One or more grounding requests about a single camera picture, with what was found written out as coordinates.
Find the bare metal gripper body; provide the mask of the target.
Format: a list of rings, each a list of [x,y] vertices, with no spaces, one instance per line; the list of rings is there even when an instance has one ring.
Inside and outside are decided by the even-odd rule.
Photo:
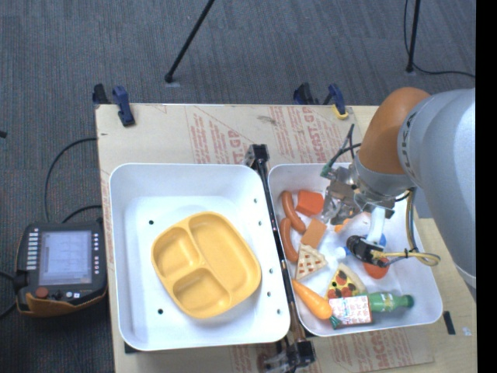
[[[330,184],[326,188],[325,196],[341,200],[341,205],[348,205],[360,212],[372,213],[375,208],[385,210],[386,214],[394,213],[394,197],[384,196],[360,188],[350,167],[333,166],[327,177]]]

